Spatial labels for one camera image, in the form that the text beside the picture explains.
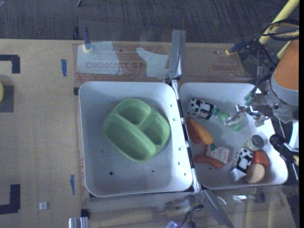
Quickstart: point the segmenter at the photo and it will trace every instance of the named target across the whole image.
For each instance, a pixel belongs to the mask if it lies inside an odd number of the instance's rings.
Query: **gray carpet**
[[[237,43],[258,35],[288,0],[0,0],[0,38]],[[299,8],[290,18],[299,19]]]

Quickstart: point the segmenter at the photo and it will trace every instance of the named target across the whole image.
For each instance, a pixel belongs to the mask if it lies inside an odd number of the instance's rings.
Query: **small can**
[[[246,143],[244,143],[243,148],[248,149],[249,151],[255,152],[261,150],[264,147],[264,140],[263,138],[255,134],[251,138],[248,139]]]

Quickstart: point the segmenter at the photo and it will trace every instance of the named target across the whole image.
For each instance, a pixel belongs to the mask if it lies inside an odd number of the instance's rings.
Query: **yellow object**
[[[90,48],[90,49],[87,49],[87,48],[86,48],[86,44],[85,44],[85,43],[83,43],[83,44],[82,44],[82,46],[83,46],[83,48],[84,48],[84,51],[85,51],[85,52],[90,52],[90,51],[92,51],[92,50],[93,50],[92,46],[91,46],[91,48]]]
[[[288,18],[288,16],[294,11],[296,6],[298,6],[300,3],[300,0],[289,0],[286,5],[282,8],[282,10],[279,12],[279,14],[276,16],[276,18],[272,21],[272,24],[279,21]],[[262,45],[265,45],[269,41],[269,36],[261,36],[259,39],[259,42]]]
[[[198,122],[196,122],[193,118],[190,118],[190,123],[192,124],[195,132],[199,136],[199,138],[205,143],[205,144],[212,144],[213,143],[213,137],[212,135]]]
[[[3,95],[4,95],[4,88],[3,88],[3,84],[0,81],[0,102],[3,100]]]
[[[251,164],[249,166],[247,175],[245,176],[245,182],[257,183],[265,177],[265,168],[261,164]]]
[[[286,45],[277,53],[277,58],[278,59],[281,59],[282,58],[282,56],[283,56],[283,54],[284,54],[284,52],[286,51],[286,48],[288,47],[288,45],[290,44],[290,42],[291,41],[288,41],[287,43],[286,43]]]
[[[230,56],[231,54],[235,54],[237,51],[234,51],[234,52],[229,52],[229,50],[228,49],[226,49],[226,54],[228,55],[228,56]]]
[[[299,166],[299,156],[298,155],[294,155],[294,162],[297,166]]]

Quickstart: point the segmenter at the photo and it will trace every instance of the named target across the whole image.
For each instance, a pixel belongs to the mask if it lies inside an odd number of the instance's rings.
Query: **black tape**
[[[10,186],[9,204],[0,205],[0,215],[17,213],[20,205],[20,184]]]
[[[11,61],[11,73],[20,73],[20,58],[18,55],[0,55],[0,61]]]
[[[78,87],[74,87],[74,95],[79,95],[79,88]]]

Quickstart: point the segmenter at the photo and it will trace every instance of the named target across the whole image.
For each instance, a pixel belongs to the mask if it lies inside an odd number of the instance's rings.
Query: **wooden table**
[[[20,184],[20,209],[17,213],[0,215],[0,227],[64,228],[68,227],[69,218],[80,217],[85,203],[81,185],[83,166],[79,161],[82,153],[79,151],[81,137],[78,135],[78,97],[74,95],[73,53],[73,48],[77,47],[73,45],[79,43],[70,40],[0,40],[0,55],[18,55],[20,58],[20,73],[12,73],[11,61],[0,61],[0,81],[5,86],[14,86],[13,112],[0,112],[0,205],[9,204],[10,186]],[[190,47],[204,51],[206,45]],[[75,180],[74,193],[71,175]],[[41,202],[47,202],[46,210],[39,210]],[[277,224],[295,227],[284,197],[267,205],[279,208],[264,212],[263,224],[272,219],[275,221],[272,227]],[[248,213],[245,209],[234,214],[230,206],[226,211],[233,223],[242,220],[241,225],[253,225],[253,220],[262,215],[258,209],[255,207]],[[216,226],[210,215],[200,214],[195,216],[202,224]],[[92,227],[98,228],[133,222],[151,222],[146,227],[164,227],[169,217],[183,219],[181,214],[168,216],[165,220],[155,219],[154,215],[151,209],[118,208],[113,212],[93,213],[90,220]]]

